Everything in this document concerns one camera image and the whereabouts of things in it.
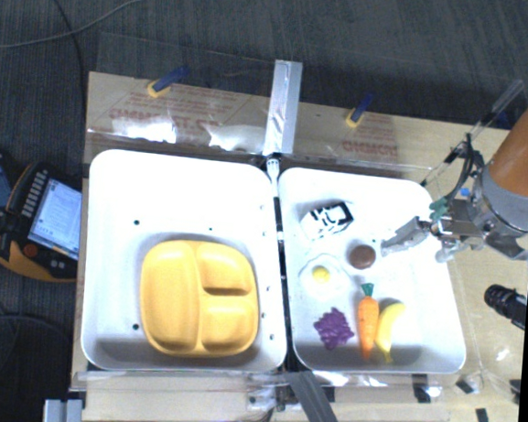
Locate white plastic tray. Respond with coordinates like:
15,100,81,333
71,146,305,386
262,165,482,385

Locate purple grapes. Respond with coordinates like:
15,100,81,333
310,305,358,354

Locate yellow divided plate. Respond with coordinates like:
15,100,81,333
134,234,267,363

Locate black and white carton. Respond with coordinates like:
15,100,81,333
298,197,357,244

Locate brown round biscuit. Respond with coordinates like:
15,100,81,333
347,243,379,272

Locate black cylinder on white bracket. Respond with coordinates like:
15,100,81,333
480,282,528,331

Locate brown cardboard board, red print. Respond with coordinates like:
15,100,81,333
58,70,528,422

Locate white and yellow fried egg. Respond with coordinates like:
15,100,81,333
296,250,351,302

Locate orange carrot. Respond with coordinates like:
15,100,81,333
352,281,383,362

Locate yellow banana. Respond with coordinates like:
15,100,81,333
371,299,408,366

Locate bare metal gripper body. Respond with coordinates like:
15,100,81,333
428,196,528,263

